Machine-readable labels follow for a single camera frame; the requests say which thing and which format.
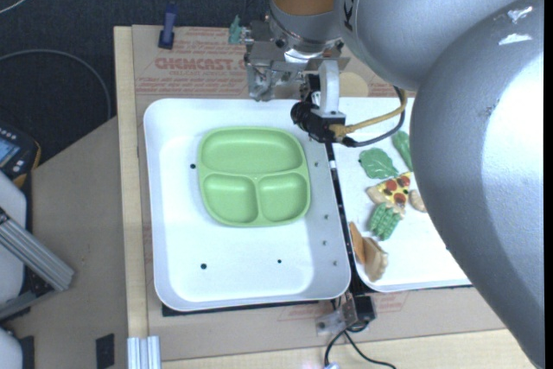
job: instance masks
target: green divided plate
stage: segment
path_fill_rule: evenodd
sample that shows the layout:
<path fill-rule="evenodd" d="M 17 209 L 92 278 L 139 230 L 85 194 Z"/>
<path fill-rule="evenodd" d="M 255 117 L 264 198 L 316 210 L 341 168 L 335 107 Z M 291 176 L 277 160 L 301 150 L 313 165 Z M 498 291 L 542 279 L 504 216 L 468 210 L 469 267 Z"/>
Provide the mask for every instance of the green divided plate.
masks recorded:
<path fill-rule="evenodd" d="M 211 130 L 200 142 L 197 167 L 204 205 L 226 225 L 282 225 L 300 219 L 309 208 L 305 154 L 285 130 Z"/>

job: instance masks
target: yellow and black device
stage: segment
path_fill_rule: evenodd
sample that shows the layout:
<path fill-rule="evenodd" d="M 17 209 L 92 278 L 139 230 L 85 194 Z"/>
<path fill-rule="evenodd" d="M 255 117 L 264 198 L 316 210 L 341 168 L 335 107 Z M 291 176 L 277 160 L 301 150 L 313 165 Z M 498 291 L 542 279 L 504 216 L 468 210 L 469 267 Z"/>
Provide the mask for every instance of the yellow and black device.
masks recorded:
<path fill-rule="evenodd" d="M 0 120 L 0 170 L 19 188 L 36 168 L 41 147 L 29 135 Z"/>

